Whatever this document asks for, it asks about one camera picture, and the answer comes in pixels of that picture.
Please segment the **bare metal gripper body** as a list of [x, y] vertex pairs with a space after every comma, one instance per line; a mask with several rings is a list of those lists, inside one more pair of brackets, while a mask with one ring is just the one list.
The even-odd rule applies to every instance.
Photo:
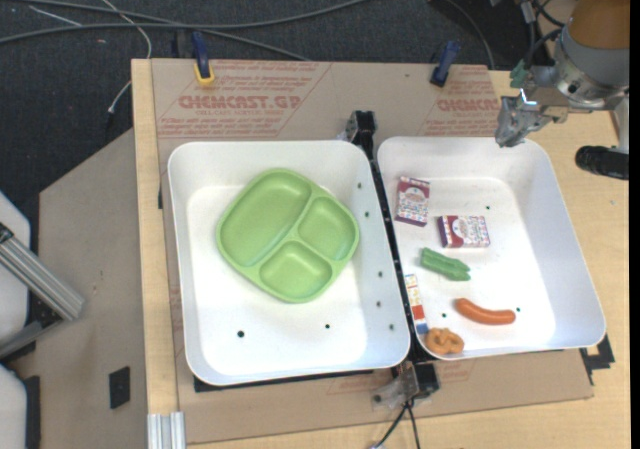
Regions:
[[528, 124], [563, 123], [570, 114], [613, 111], [627, 97], [626, 87], [600, 83], [572, 65], [532, 66], [519, 110]]

